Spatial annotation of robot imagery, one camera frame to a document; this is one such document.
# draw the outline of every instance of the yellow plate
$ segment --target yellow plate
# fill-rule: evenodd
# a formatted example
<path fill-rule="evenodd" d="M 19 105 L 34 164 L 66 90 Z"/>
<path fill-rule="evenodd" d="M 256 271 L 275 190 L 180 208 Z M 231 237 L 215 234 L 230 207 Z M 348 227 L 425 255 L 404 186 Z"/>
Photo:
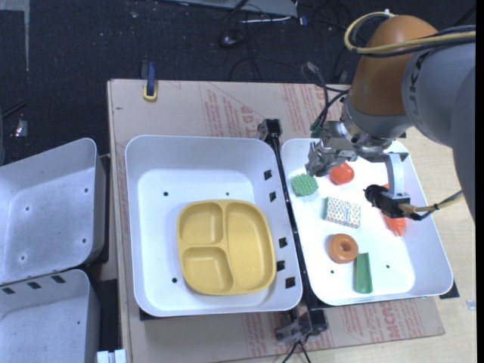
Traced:
<path fill-rule="evenodd" d="M 178 254 L 193 290 L 254 293 L 275 278 L 274 244 L 264 213 L 242 200 L 206 200 L 178 216 Z"/>

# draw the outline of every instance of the dark background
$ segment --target dark background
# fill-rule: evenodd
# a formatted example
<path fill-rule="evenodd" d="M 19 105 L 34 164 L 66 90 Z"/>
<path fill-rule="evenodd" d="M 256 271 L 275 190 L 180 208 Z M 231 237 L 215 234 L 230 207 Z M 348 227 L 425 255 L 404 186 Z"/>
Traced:
<path fill-rule="evenodd" d="M 261 16 L 151 0 L 29 1 L 28 71 L 23 12 L 0 5 L 5 163 L 82 137 L 107 154 L 107 81 L 139 78 L 143 60 L 157 62 L 157 79 L 295 83 L 307 82 L 299 67 L 311 61 L 327 82 L 350 83 L 358 58 L 343 34 L 363 14 L 388 8 L 437 29 L 476 23 L 476 0 L 301 0 L 308 26 L 242 24 Z M 220 48 L 220 33 L 235 27 L 246 41 Z M 24 136 L 15 135 L 20 121 L 28 122 Z"/>

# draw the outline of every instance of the toy donut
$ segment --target toy donut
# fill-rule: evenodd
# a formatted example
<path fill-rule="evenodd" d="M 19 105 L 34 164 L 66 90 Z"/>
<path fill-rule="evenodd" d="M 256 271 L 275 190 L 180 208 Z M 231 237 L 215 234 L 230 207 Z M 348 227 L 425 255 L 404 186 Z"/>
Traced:
<path fill-rule="evenodd" d="M 327 251 L 336 263 L 348 263 L 358 255 L 358 244 L 348 234 L 335 234 L 327 244 Z"/>

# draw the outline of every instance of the wooden surface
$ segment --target wooden surface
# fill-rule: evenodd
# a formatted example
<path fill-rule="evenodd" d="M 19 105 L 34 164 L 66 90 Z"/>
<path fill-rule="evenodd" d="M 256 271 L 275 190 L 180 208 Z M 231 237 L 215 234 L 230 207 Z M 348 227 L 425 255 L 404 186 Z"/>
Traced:
<path fill-rule="evenodd" d="M 157 131 L 156 121 L 150 119 L 150 112 L 147 110 L 149 108 L 143 106 L 140 107 L 139 114 L 130 119 L 129 123 L 126 123 L 126 134 L 122 137 L 116 135 L 114 128 L 116 122 L 115 112 L 120 110 L 121 105 L 119 101 L 113 101 L 113 87 L 114 85 L 108 86 L 112 156 L 115 154 L 116 144 L 126 144 L 136 134 L 136 131 L 139 130 L 139 128 L 137 129 L 132 126 L 133 124 L 143 124 L 146 134 Z M 136 103 L 133 103 L 129 92 L 123 92 L 123 96 L 126 98 L 123 98 L 124 103 L 122 106 L 135 109 Z M 261 92 L 261 101 L 264 101 L 263 92 Z M 183 121 L 184 118 L 179 115 L 174 117 L 174 123 Z M 174 134 L 176 127 L 170 126 L 170 128 L 172 130 L 169 130 L 166 134 Z M 158 134 L 164 134 L 163 130 L 159 130 Z M 416 173 L 420 179 L 421 187 L 429 203 L 438 203 L 460 189 L 449 148 L 433 143 L 414 129 L 408 130 L 407 138 L 403 139 L 402 143 L 410 152 Z M 114 157 L 112 164 L 112 184 L 115 185 L 119 179 Z M 119 194 L 116 189 L 113 189 L 113 197 L 115 202 L 116 200 L 119 201 Z M 131 273 L 131 270 L 130 265 L 126 265 L 125 262 L 124 246 L 129 244 L 126 243 L 126 238 L 121 233 L 121 215 L 122 211 L 119 208 L 119 204 L 115 203 L 113 230 L 116 231 L 115 242 L 117 246 L 117 268 L 120 284 L 121 336 L 123 348 L 129 352 L 133 349 L 138 349 L 141 350 L 142 354 L 143 349 L 149 348 L 150 340 L 140 340 L 139 337 L 137 338 L 137 335 L 132 334 L 135 331 L 133 324 L 130 325 L 130 321 L 134 323 L 135 316 L 138 313 L 133 313 L 135 312 L 135 306 L 132 305 L 132 302 L 129 302 L 126 292 L 126 284 L 129 283 L 129 273 Z M 464 201 L 434 213 L 433 218 L 439 230 L 460 294 L 460 297 L 456 298 L 436 298 L 436 304 L 445 328 L 445 334 L 437 337 L 310 352 L 309 357 L 313 363 L 358 361 L 384 361 L 389 363 L 406 363 L 410 361 L 418 361 L 421 363 L 433 363 L 435 361 L 439 363 L 450 363 L 459 361 L 471 363 L 477 361 L 476 310 L 469 309 L 467 305 L 468 300 L 476 300 L 475 225 Z M 269 356 L 250 360 L 245 359 L 243 361 L 246 363 L 276 363 L 283 359 L 284 356 L 281 355 L 278 357 Z M 289 361 L 302 362 L 306 360 L 302 354 L 298 353 Z"/>

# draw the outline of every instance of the white tray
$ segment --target white tray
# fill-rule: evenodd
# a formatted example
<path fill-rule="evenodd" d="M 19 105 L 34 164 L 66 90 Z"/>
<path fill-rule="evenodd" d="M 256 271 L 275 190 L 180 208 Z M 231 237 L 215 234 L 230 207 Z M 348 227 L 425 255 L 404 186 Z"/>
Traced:
<path fill-rule="evenodd" d="M 0 361 L 93 363 L 101 307 L 80 270 L 0 287 Z"/>
<path fill-rule="evenodd" d="M 95 260 L 105 197 L 90 138 L 0 167 L 0 285 Z"/>
<path fill-rule="evenodd" d="M 293 139 L 281 148 L 281 158 L 296 218 L 311 288 L 324 303 L 341 306 L 389 299 L 407 299 L 446 293 L 453 276 L 432 216 L 416 222 L 406 219 L 406 229 L 399 237 L 391 232 L 379 209 L 366 201 L 368 185 L 384 185 L 387 181 L 383 163 L 369 163 L 361 158 L 350 163 L 355 178 L 345 185 L 334 185 L 328 176 L 317 178 L 319 189 L 308 197 L 297 197 L 290 180 L 306 173 L 309 145 L 315 139 Z M 399 142 L 388 150 L 406 152 Z M 426 206 L 424 194 L 411 158 L 404 162 L 405 192 L 411 202 Z M 348 228 L 322 219 L 322 200 L 335 197 L 361 206 L 359 228 Z M 332 234 L 353 236 L 360 253 L 369 252 L 373 293 L 354 290 L 354 262 L 336 264 L 327 254 L 327 241 Z"/>
<path fill-rule="evenodd" d="M 266 143 L 255 138 L 138 136 L 126 147 L 126 171 L 134 291 L 146 313 L 283 311 L 299 303 L 303 287 L 296 248 L 278 165 Z M 189 203 L 217 199 L 245 200 L 264 212 L 276 262 L 284 261 L 284 269 L 264 290 L 210 296 L 185 283 L 178 259 L 178 215 Z M 280 246 L 280 240 L 287 245 Z"/>

